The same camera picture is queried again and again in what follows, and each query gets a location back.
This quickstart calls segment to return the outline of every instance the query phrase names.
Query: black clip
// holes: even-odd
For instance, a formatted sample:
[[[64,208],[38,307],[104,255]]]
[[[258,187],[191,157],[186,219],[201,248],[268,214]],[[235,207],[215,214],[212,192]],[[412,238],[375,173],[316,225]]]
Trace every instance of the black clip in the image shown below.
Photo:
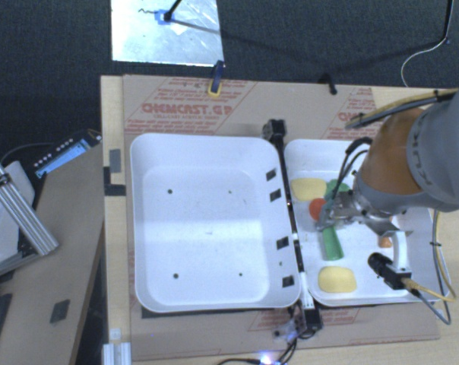
[[[10,174],[3,173],[0,175],[0,187],[6,186],[11,181]]]
[[[329,73],[324,73],[321,78],[319,78],[318,84],[328,84],[329,92],[331,92],[333,96],[337,94],[336,85],[334,85],[334,81]]]
[[[283,139],[287,133],[285,120],[283,119],[270,119],[261,130],[261,137],[273,143],[275,139]]]

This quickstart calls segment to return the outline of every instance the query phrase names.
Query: orange object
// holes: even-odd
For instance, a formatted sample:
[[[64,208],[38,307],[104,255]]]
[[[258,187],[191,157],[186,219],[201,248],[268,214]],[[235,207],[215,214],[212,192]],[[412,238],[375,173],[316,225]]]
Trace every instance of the orange object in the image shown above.
[[[379,236],[378,237],[378,246],[381,248],[392,247],[391,239],[388,236]]]
[[[319,215],[324,204],[326,204],[326,201],[323,198],[315,198],[309,204],[309,213],[316,222],[319,220]]]

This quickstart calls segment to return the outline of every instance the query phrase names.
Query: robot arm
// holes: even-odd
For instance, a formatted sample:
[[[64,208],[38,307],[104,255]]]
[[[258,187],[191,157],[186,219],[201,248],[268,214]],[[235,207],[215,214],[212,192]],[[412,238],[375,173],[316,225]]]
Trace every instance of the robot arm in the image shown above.
[[[353,192],[360,207],[383,216],[409,207],[459,209],[459,91],[426,111],[391,116],[356,174]]]

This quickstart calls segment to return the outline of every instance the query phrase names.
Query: metal frame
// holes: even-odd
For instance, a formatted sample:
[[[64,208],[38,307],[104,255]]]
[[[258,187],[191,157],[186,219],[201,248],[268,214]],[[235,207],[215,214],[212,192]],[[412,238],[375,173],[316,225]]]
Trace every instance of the metal frame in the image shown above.
[[[0,263],[0,275],[15,269],[39,256],[53,251],[59,243],[43,226],[35,211],[25,201],[11,177],[0,164],[0,202],[18,224],[36,254],[24,256],[22,252]]]

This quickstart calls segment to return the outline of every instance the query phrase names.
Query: red object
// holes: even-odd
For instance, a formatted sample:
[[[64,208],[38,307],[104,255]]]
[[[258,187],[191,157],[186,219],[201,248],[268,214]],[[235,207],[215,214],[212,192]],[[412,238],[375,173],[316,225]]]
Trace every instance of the red object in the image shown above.
[[[316,222],[319,220],[319,215],[324,204],[326,204],[326,201],[323,198],[315,198],[309,204],[309,213]]]

